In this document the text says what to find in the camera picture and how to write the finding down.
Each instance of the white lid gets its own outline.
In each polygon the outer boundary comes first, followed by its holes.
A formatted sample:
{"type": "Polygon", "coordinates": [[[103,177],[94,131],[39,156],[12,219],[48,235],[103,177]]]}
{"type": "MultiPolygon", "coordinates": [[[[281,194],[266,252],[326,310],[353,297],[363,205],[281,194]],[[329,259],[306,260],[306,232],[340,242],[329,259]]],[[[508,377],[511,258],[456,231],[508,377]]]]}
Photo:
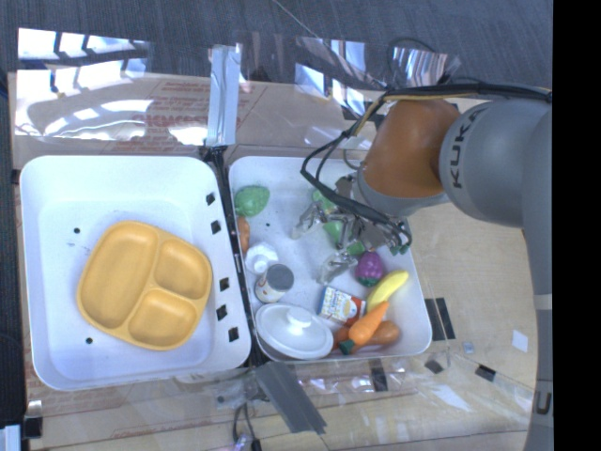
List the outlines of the white lid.
{"type": "Polygon", "coordinates": [[[295,359],[320,359],[331,352],[333,334],[320,317],[286,303],[262,305],[256,312],[259,336],[275,350],[295,359]]]}

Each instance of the tin can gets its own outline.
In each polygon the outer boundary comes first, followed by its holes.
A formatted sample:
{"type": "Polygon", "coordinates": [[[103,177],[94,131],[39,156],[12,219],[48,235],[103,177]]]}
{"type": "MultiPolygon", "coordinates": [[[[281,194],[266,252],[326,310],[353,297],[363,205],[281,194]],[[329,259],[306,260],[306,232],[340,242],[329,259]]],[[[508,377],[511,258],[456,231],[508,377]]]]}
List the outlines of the tin can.
{"type": "Polygon", "coordinates": [[[254,294],[262,303],[277,303],[294,285],[294,274],[284,264],[272,264],[254,285],[254,294]]]}

